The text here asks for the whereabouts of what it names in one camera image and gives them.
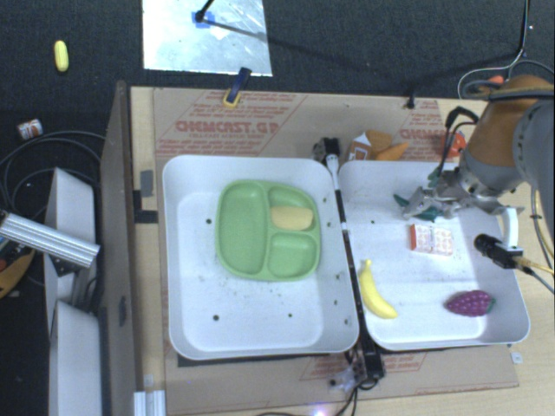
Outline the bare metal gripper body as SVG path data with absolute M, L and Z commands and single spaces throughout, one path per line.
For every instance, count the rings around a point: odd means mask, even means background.
M 432 189 L 433 205 L 458 205 L 460 211 L 478 208 L 485 213 L 495 213 L 495 192 L 473 175 L 463 172 L 443 172 Z

